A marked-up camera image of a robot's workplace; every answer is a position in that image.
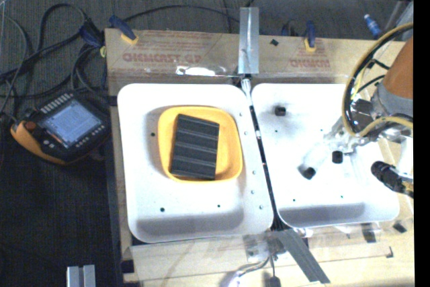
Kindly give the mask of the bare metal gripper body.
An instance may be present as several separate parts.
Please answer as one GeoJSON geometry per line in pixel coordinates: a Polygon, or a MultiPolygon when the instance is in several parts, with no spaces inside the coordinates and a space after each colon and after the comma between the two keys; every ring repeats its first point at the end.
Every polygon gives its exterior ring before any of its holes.
{"type": "Polygon", "coordinates": [[[354,140],[366,145],[381,139],[401,143],[413,137],[413,119],[404,114],[377,113],[370,101],[358,99],[350,107],[354,140]]]}

